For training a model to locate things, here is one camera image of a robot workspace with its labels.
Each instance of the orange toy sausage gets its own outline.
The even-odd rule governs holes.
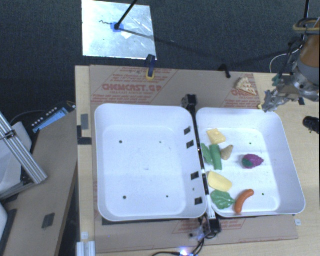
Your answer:
[[[248,189],[239,196],[238,200],[235,202],[235,205],[234,205],[234,210],[237,214],[241,213],[244,202],[249,197],[252,197],[254,194],[255,192],[252,189]]]

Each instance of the gray carpet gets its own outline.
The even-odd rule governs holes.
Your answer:
[[[130,0],[119,3],[131,3]],[[157,67],[269,72],[296,36],[303,0],[140,0],[150,5]],[[141,60],[82,56],[80,0],[0,1],[0,110],[13,118],[75,100],[76,65],[143,66]],[[310,17],[320,2],[310,1]],[[282,58],[274,62],[276,71]]]

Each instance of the white tray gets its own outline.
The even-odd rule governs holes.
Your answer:
[[[197,142],[187,110],[104,104],[95,111],[95,132],[98,208],[105,219],[189,219],[205,213]]]
[[[214,211],[226,218],[264,215],[298,214],[305,208],[305,198],[280,117],[274,112],[233,108],[202,108],[196,115],[200,141],[211,144],[207,130],[218,128],[226,137],[221,149],[233,145],[229,160],[222,160],[222,170],[216,172],[229,179],[229,193],[237,199],[244,190],[253,189],[242,213],[234,207]],[[262,165],[245,169],[244,155],[255,154],[264,159]],[[206,171],[214,171],[205,164]]]

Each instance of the cardboard sheet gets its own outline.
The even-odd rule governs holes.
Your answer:
[[[199,227],[198,219],[108,222],[97,207],[97,161],[94,112],[104,103],[179,106],[186,94],[196,94],[197,109],[203,107],[255,109],[260,99],[252,73],[155,69],[154,80],[146,79],[146,68],[91,66],[91,127],[94,187],[94,225],[97,253],[139,251],[196,246],[189,234]],[[248,77],[256,95],[235,89]],[[251,243],[297,239],[291,215],[222,219],[222,232],[206,245]]]

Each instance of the yellow toy cheese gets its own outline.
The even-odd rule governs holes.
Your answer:
[[[218,131],[218,129],[207,130],[206,133],[212,144],[219,144],[226,141],[226,137]]]
[[[232,182],[230,180],[214,171],[209,171],[207,180],[211,188],[222,192],[228,192],[232,187]]]

